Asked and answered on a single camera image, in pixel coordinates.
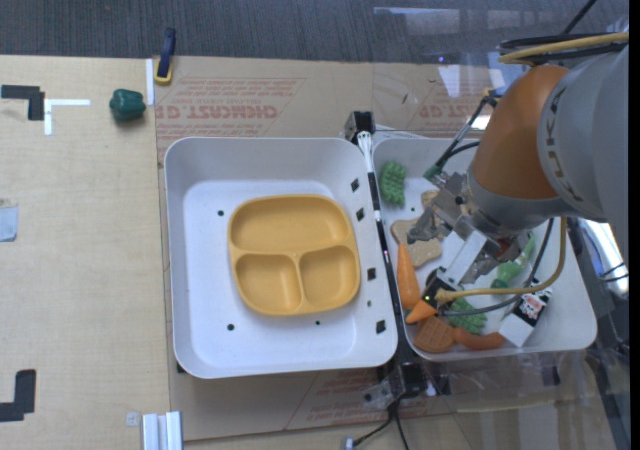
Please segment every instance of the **white plastic tray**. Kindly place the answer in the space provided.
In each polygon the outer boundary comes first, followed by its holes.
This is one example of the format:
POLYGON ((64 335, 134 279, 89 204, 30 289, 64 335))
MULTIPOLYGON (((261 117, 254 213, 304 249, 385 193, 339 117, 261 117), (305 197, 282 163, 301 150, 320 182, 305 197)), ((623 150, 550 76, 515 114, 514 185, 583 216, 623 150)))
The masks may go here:
POLYGON ((391 359, 398 334, 367 171, 356 146, 339 138, 189 137, 167 150, 165 180, 174 350, 188 373, 212 379, 374 367, 391 359), (226 240, 229 216, 249 199, 304 193, 328 196, 348 214, 360 289, 334 310, 262 315, 236 290, 226 240))
MULTIPOLYGON (((420 194, 426 190, 435 189, 435 187, 425 180, 422 175, 427 167, 440 157, 450 142, 451 141, 449 139, 390 138, 381 141, 374 147, 373 160, 377 171, 380 171, 382 166, 388 161, 397 162, 407 168, 407 178, 405 180, 405 205, 403 207, 398 207, 397 205, 390 205, 383 201, 381 208, 385 223, 387 244, 393 260, 394 270, 396 268, 395 264, 398 247, 396 241, 391 235, 390 226, 395 220, 415 219, 422 214, 420 194)), ((447 163, 445 170, 451 173, 454 171, 458 171, 460 173, 466 171, 473 157, 472 150, 462 152, 452 157, 452 159, 447 163)), ((558 223, 554 225, 549 245, 547 246, 544 258, 536 275, 542 280, 549 277, 557 265, 559 226, 560 225, 558 223)), ((536 240, 536 248, 533 252, 534 256, 542 242, 545 230, 546 223, 534 230, 536 240)), ((425 265, 417 269, 416 272, 419 281, 424 282, 429 273, 436 267, 447 267, 455 256, 455 253, 459 249, 461 243, 462 241, 453 233, 447 237, 443 241, 442 255, 438 259, 427 262, 425 265)), ((522 273, 522 277, 514 278, 513 282, 517 283, 518 279, 524 280, 527 273, 528 271, 524 271, 522 273)), ((495 273, 488 274, 487 276, 479 278, 476 282, 476 286, 490 286, 493 279, 495 279, 495 273)), ((468 350, 457 344, 449 351, 443 353, 428 353, 415 347, 414 350, 418 355, 427 360, 447 362, 474 358, 507 356, 527 352, 578 350, 588 347, 596 337, 597 322, 582 280, 582 275, 580 273, 575 254, 568 239, 565 251, 564 268, 561 275, 552 285, 552 289, 553 296, 551 297, 547 308, 540 317, 534 332, 522 348, 518 348, 509 342, 505 342, 503 346, 498 349, 484 351, 468 350)), ((482 295, 466 297, 466 299, 475 307, 480 308, 490 304, 496 304, 504 300, 504 296, 498 297, 482 295)), ((508 311, 509 308, 487 313, 484 332, 489 333, 498 329, 505 310, 508 311)), ((415 325, 405 325, 405 333, 410 342, 413 339, 415 330, 415 325)))

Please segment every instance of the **yellow plate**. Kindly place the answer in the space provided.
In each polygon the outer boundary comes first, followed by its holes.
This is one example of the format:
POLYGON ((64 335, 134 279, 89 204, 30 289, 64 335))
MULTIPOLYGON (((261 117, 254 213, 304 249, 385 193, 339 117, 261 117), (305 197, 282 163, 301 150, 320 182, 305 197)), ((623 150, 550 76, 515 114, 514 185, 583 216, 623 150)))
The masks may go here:
POLYGON ((351 223, 342 207, 316 194, 255 198, 231 215, 227 242, 243 301, 266 315, 326 311, 360 287, 351 223))

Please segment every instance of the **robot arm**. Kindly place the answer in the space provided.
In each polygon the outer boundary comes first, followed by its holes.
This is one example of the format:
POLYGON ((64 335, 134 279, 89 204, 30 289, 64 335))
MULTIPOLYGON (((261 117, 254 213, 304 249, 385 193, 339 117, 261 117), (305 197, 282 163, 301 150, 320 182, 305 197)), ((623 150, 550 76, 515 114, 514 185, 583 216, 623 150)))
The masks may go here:
POLYGON ((455 232, 450 283, 515 259, 556 216, 609 222, 628 265, 629 46, 573 69, 533 66, 495 108, 469 169, 427 179, 440 192, 408 241, 455 232))

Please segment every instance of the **yellow cable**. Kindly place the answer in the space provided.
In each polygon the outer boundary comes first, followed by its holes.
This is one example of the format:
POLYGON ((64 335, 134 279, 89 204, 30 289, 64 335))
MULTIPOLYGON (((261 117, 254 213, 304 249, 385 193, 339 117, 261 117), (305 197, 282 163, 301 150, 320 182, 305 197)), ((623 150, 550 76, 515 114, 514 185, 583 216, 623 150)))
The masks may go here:
POLYGON ((439 289, 436 293, 435 299, 440 304, 446 304, 451 302, 459 297, 466 297, 468 295, 502 295, 502 294, 530 294, 533 292, 537 292, 538 290, 542 290, 551 285, 564 268, 564 255, 565 255, 565 247, 567 242, 567 218, 562 217, 560 219, 560 255, 558 257, 558 265, 556 266, 556 270, 549 276, 544 283, 540 283, 536 286, 530 287, 521 287, 521 288, 474 288, 472 290, 458 290, 452 292, 450 290, 445 290, 443 288, 439 289))
POLYGON ((522 50, 516 50, 515 52, 509 52, 508 54, 498 57, 498 62, 504 64, 512 64, 515 61, 524 64, 532 64, 531 61, 527 61, 526 57, 531 55, 539 55, 547 52, 559 52, 561 50, 570 50, 572 48, 584 48, 595 45, 603 45, 607 43, 614 43, 616 41, 629 41, 629 31, 627 32, 613 32, 611 34, 602 34, 599 36, 589 36, 586 38, 569 39, 566 41, 560 41, 557 43, 548 43, 545 45, 534 46, 531 48, 524 48, 522 50))

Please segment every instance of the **orange carrot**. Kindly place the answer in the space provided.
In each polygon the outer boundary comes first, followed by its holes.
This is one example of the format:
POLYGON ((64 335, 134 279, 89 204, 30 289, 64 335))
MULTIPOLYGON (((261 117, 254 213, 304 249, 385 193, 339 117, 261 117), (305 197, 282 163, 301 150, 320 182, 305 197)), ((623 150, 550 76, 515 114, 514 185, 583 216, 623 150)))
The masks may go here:
POLYGON ((411 263, 409 250, 403 243, 398 244, 396 280, 400 304, 405 310, 413 308, 420 300, 420 286, 413 263, 411 263))
POLYGON ((431 304, 420 299, 413 307, 413 309, 409 312, 409 314, 405 317, 404 321, 407 324, 415 324, 419 320, 429 318, 431 315, 437 312, 438 310, 431 306, 431 304))
POLYGON ((463 327, 453 328, 453 339, 472 350, 497 349, 504 343, 504 336, 500 333, 473 334, 463 327))

